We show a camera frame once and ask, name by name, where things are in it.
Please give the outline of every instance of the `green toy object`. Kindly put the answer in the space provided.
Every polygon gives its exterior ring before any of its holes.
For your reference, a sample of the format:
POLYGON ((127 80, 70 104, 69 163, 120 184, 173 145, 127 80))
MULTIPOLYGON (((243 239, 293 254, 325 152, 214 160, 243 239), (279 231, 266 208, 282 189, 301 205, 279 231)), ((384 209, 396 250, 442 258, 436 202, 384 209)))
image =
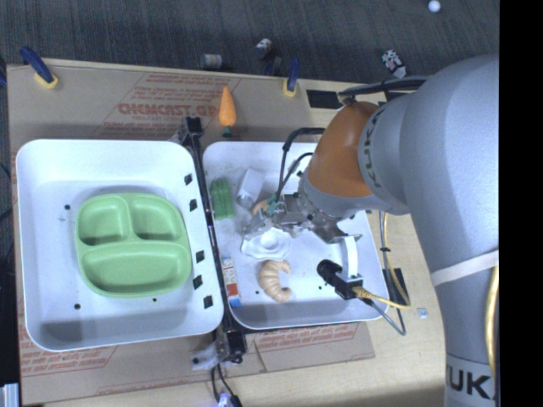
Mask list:
POLYGON ((85 283, 110 297, 168 293, 192 269, 181 212, 148 193, 89 198, 77 213, 76 250, 85 283))
POLYGON ((228 181, 224 178, 214 180, 211 182, 210 193, 216 220, 233 218, 234 207, 228 181))

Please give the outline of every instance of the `white strap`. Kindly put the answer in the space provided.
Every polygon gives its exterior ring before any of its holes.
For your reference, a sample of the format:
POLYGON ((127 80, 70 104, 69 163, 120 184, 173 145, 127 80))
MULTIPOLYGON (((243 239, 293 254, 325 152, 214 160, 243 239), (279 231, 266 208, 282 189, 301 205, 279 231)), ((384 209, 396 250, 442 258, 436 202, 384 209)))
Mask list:
POLYGON ((430 275, 432 284, 437 287, 445 282, 452 282, 463 277, 470 276, 480 271, 487 270, 500 264, 500 250, 481 254, 467 261, 459 262, 450 267, 437 270, 430 275))

